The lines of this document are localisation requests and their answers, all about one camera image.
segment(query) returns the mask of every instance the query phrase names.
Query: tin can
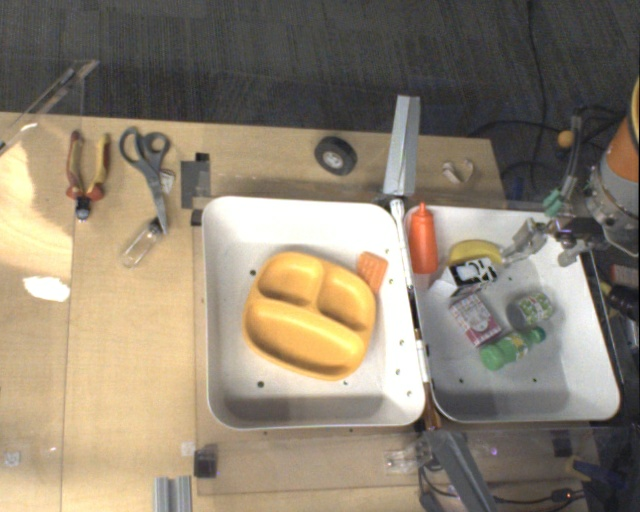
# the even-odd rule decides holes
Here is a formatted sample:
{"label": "tin can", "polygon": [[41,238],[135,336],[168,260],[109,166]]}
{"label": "tin can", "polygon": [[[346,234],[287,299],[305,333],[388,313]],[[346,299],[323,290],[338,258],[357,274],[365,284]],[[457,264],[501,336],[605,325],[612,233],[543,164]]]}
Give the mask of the tin can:
{"label": "tin can", "polygon": [[507,306],[509,323],[517,331],[535,328],[540,321],[553,315],[553,312],[551,300],[542,292],[520,297]]}

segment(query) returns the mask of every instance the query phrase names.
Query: green bottle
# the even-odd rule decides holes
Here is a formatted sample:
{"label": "green bottle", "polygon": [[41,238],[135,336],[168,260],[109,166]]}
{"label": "green bottle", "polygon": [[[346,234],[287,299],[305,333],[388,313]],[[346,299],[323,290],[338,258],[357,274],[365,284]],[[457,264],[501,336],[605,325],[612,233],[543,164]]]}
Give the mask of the green bottle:
{"label": "green bottle", "polygon": [[542,343],[547,333],[541,327],[527,332],[512,332],[480,348],[482,363],[492,371],[522,359],[535,344]]}

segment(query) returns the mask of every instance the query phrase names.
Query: red squeeze bottle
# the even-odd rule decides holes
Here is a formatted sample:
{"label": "red squeeze bottle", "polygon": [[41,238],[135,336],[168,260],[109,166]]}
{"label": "red squeeze bottle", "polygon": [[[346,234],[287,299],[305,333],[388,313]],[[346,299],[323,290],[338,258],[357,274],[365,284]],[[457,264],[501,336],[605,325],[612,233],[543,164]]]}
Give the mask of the red squeeze bottle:
{"label": "red squeeze bottle", "polygon": [[409,254],[415,274],[433,274],[438,270],[438,245],[433,215],[424,203],[411,215]]}

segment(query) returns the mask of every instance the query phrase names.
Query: yellow divided plate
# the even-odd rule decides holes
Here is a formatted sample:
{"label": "yellow divided plate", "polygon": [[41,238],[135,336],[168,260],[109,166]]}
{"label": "yellow divided plate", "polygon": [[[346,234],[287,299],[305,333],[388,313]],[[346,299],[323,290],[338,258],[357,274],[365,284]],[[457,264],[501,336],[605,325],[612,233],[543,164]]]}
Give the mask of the yellow divided plate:
{"label": "yellow divided plate", "polygon": [[338,380],[362,363],[375,318],[373,292],[356,274],[308,254],[283,252],[256,276],[242,333],[273,363]]}

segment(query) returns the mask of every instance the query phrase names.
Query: black wheel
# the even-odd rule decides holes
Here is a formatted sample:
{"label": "black wheel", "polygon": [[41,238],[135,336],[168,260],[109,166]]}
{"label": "black wheel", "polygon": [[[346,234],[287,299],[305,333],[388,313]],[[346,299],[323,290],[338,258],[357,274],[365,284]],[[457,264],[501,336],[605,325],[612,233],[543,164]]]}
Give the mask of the black wheel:
{"label": "black wheel", "polygon": [[353,148],[338,137],[322,139],[316,146],[315,156],[323,169],[337,176],[349,174],[358,161]]}

